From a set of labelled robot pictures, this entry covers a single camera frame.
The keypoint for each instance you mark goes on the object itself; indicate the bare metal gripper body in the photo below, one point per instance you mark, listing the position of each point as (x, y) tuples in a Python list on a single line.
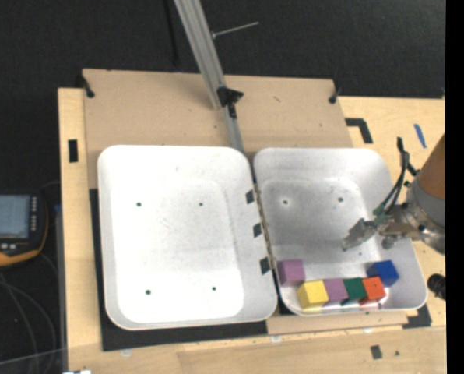
[(405, 224)]

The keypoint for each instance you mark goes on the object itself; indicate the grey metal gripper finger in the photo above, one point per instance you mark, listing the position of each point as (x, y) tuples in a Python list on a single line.
[(359, 232), (390, 241)]

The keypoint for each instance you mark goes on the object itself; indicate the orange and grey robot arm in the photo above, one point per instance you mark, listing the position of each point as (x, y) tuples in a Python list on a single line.
[(434, 173)]

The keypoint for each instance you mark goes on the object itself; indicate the blue cube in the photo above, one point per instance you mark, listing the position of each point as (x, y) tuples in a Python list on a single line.
[(384, 271)]

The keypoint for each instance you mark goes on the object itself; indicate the white plastic tray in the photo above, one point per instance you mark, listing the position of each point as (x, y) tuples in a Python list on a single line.
[(317, 216), (177, 240)]

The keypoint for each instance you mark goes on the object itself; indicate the orange cube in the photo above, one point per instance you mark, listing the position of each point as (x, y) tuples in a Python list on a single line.
[(374, 288)]

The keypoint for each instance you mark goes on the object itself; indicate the green cube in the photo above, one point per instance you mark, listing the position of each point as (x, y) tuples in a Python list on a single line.
[(354, 288)]

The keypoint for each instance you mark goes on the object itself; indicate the purple cube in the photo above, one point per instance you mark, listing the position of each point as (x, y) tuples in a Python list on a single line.
[(336, 290), (291, 272)]

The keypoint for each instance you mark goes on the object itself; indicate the yellow cube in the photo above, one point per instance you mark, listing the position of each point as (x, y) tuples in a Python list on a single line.
[(313, 293)]

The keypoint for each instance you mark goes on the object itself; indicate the pale wood board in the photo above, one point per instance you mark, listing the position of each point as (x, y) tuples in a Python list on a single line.
[(158, 111)]

